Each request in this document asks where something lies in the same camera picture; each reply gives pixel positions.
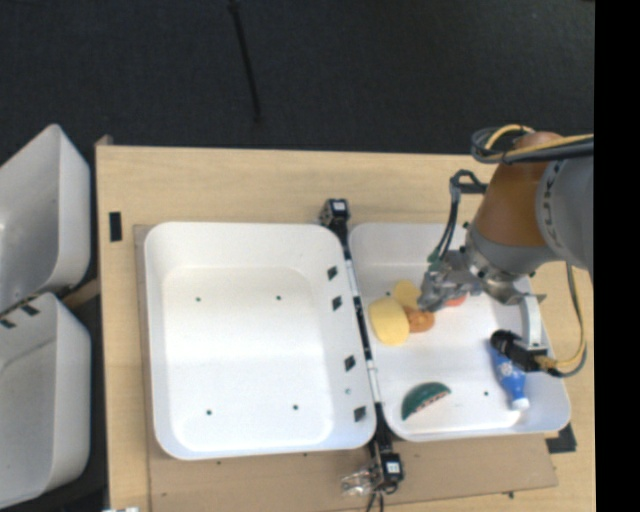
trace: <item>white bottle cap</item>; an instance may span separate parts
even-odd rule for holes
[[[526,411],[530,405],[528,398],[518,398],[511,402],[511,408],[516,411]]]

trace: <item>wooden table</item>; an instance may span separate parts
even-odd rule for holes
[[[134,226],[172,220],[304,223],[329,197],[349,200],[352,225],[445,222],[449,177],[467,168],[488,181],[493,168],[467,156],[108,145],[98,146],[96,158],[110,506],[143,512],[361,510],[366,500],[340,496],[339,478],[365,460],[364,452],[185,463],[149,439]],[[478,201],[464,197],[460,221],[473,217]],[[593,290],[586,273],[578,273],[578,284],[592,348]],[[579,331],[564,265],[540,269],[533,287],[548,294],[541,307],[556,354],[572,354]],[[577,452],[550,456],[542,435],[397,443],[408,476],[387,507],[595,510],[592,358],[566,386]],[[520,490],[526,492],[516,492],[515,502],[503,494]]]

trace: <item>black pole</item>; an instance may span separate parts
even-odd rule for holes
[[[256,87],[256,81],[253,76],[251,58],[249,57],[247,40],[244,36],[244,29],[242,27],[242,20],[240,19],[239,7],[240,5],[238,0],[229,0],[229,12],[233,17],[233,24],[236,27],[236,34],[238,36],[238,42],[240,43],[240,51],[242,52],[242,61],[244,62],[244,69],[247,73],[247,81],[249,82],[249,89],[251,91],[251,100],[253,101],[253,119],[257,122],[261,117],[260,99],[258,98],[258,88]]]

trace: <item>blue tube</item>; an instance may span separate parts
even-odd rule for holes
[[[515,366],[511,359],[493,347],[489,348],[496,377],[502,388],[509,394],[511,408],[525,411],[529,408],[529,399],[524,394],[526,373]]]

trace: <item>tabletop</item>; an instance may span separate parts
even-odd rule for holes
[[[445,222],[448,179],[460,168],[484,181],[493,172],[464,155],[98,146],[110,506],[162,512],[366,505],[364,498],[340,496],[337,485],[341,474],[363,460],[357,450],[185,463],[154,444],[145,413],[137,227],[176,220],[307,223],[330,197],[348,199],[353,225]],[[471,220],[478,202],[465,196],[459,219]],[[579,271],[577,277],[592,348],[593,288],[588,274]],[[571,355],[579,326],[564,265],[543,266],[532,286],[547,295],[541,311],[556,355]],[[592,356],[566,388],[575,452],[549,455],[542,435],[397,443],[410,476],[386,504],[402,512],[595,510]]]

